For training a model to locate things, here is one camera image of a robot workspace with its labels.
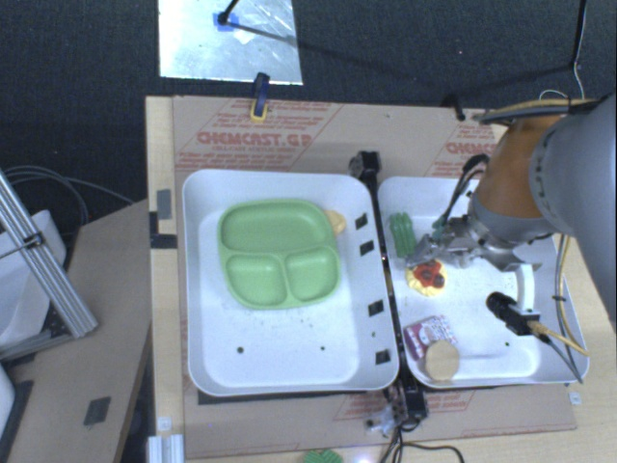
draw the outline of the beige round disc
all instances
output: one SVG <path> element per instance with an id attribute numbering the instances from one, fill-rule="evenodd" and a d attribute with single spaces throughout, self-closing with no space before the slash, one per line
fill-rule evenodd
<path id="1" fill-rule="evenodd" d="M 436 381 L 448 381 L 459 369 L 459 350 L 446 340 L 435 341 L 426 349 L 426 373 Z"/>

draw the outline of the green object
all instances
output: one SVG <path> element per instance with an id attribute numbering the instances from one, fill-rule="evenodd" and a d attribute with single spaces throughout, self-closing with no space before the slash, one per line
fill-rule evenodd
<path id="1" fill-rule="evenodd" d="M 343 463 L 343 458 L 330 449 L 310 451 L 305 455 L 304 463 Z"/>
<path id="2" fill-rule="evenodd" d="M 335 235 L 313 203 L 276 199 L 230 207 L 219 220 L 218 241 L 228 289 L 247 307 L 314 304 L 340 282 Z"/>
<path id="3" fill-rule="evenodd" d="M 389 230 L 394 237 L 394 247 L 398 258 L 404 258 L 414 253 L 416 236 L 409 214 L 406 212 L 392 214 L 389 217 Z"/>

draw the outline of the black fabric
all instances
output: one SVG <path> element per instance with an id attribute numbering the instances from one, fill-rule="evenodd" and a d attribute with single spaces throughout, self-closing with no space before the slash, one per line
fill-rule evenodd
<path id="1" fill-rule="evenodd" d="M 270 97 L 497 107 L 545 88 L 577 96 L 578 0 L 292 0 L 305 86 Z M 589 0 L 587 95 L 615 89 L 617 0 Z M 42 165 L 146 196 L 146 95 L 250 95 L 158 76 L 157 0 L 0 0 L 0 167 Z M 49 182 L 20 189 L 63 232 L 78 215 Z M 122 206 L 83 189 L 97 218 Z"/>

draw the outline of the white plastic object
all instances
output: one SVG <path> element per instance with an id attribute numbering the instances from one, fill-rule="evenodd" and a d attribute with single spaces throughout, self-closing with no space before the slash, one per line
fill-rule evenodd
<path id="1" fill-rule="evenodd" d="M 556 250 L 551 239 L 525 244 L 516 250 L 518 257 L 525 262 L 542 263 L 535 272 L 524 267 L 517 273 L 502 273 L 484 259 L 475 259 L 466 269 L 446 264 L 447 282 L 443 293 L 438 296 L 426 297 L 407 286 L 405 260 L 396 256 L 389 217 L 394 213 L 407 212 L 412 219 L 416 239 L 420 240 L 425 233 L 432 233 L 431 225 L 447 207 L 455 184 L 456 180 L 446 178 L 393 177 L 385 180 L 379 189 L 401 329 L 424 318 L 443 314 L 458 340 L 456 347 L 460 352 L 460 365 L 451 380 L 438 382 L 431 379 L 423 361 L 414 360 L 407 351 L 412 373 L 420 382 L 436 389 L 576 382 L 565 363 L 548 345 L 533 336 L 516 336 L 486 306 L 488 295 L 500 291 L 518 298 L 520 305 L 541 315 L 543 324 L 558 331 L 555 303 L 551 298 L 554 294 L 556 261 Z M 474 181 L 469 189 L 473 190 L 475 186 Z M 468 203 L 467 197 L 461 197 L 454 205 L 451 216 L 467 213 Z M 564 294 L 568 320 L 578 342 L 584 344 L 567 289 Z M 589 359 L 576 353 L 574 358 L 584 376 L 589 368 Z"/>
<path id="2" fill-rule="evenodd" d="M 15 391 L 6 372 L 0 366 L 0 437 L 4 432 L 7 420 L 13 408 Z"/>
<path id="3" fill-rule="evenodd" d="M 56 261 L 64 261 L 67 250 L 49 211 L 33 216 Z M 0 255 L 14 249 L 9 236 L 0 233 Z M 49 309 L 49 297 L 19 252 L 0 259 L 0 346 L 38 334 Z"/>
<path id="4" fill-rule="evenodd" d="M 370 195 L 358 180 L 203 170 L 187 178 L 182 198 L 188 366 L 198 388 L 216 396 L 367 391 L 394 380 L 399 364 L 379 241 Z M 347 229 L 336 238 L 340 285 L 318 304 L 251 310 L 227 289 L 217 224 L 234 204 L 278 198 L 345 217 Z M 357 229 L 363 217 L 367 223 Z M 373 250 L 361 255 L 367 242 Z M 369 305 L 380 301 L 383 309 L 371 315 Z"/>

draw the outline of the green divided plate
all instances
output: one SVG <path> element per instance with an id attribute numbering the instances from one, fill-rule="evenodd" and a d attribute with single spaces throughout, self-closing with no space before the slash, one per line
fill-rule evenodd
<path id="1" fill-rule="evenodd" d="M 301 307 L 324 300 L 338 287 L 335 235 L 313 203 L 237 204 L 221 216 L 217 234 L 228 289 L 247 307 Z"/>

